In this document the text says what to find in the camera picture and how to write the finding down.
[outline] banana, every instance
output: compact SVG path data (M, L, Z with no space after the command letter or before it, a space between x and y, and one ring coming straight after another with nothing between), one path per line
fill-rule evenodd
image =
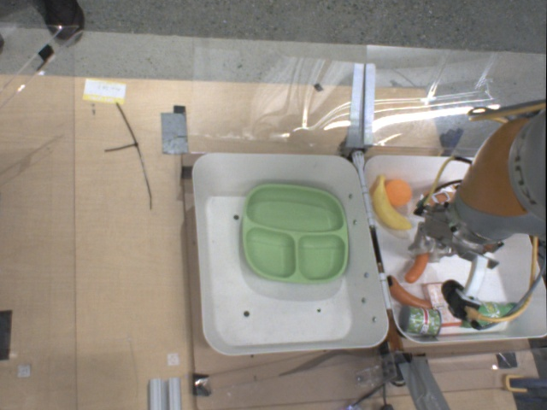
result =
M385 176L381 174L376 179L377 185L373 192L373 208L376 215L391 229L406 231L412 228L410 220L398 213L397 210L390 204L390 201L385 193Z

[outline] toy orange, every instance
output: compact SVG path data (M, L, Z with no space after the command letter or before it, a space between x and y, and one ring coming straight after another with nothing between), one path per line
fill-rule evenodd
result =
M412 199L412 189L407 181L392 179L385 182L385 193L394 207L406 205Z

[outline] green plate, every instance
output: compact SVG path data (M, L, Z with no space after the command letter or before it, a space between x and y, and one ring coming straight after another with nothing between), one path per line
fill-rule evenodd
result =
M260 185L245 200L243 245L249 266L264 278L332 281L348 264L344 208L332 194L316 188Z

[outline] person's leg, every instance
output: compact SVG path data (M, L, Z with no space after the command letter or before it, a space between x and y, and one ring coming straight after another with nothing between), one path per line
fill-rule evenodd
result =
M77 0L42 0L45 6L45 24L48 26L74 26L63 29L58 38L71 38L76 32L84 30L84 11Z

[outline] carrot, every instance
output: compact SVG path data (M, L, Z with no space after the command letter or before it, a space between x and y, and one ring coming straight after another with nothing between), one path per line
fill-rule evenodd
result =
M429 301L408 293L394 277L387 277L387 283L390 286L391 296L393 296L396 301L411 307L425 308L426 310L432 309L432 305Z
M421 274L426 270L427 262L429 261L429 254L419 254L414 258L414 264L409 269L404 280L407 283L415 283Z

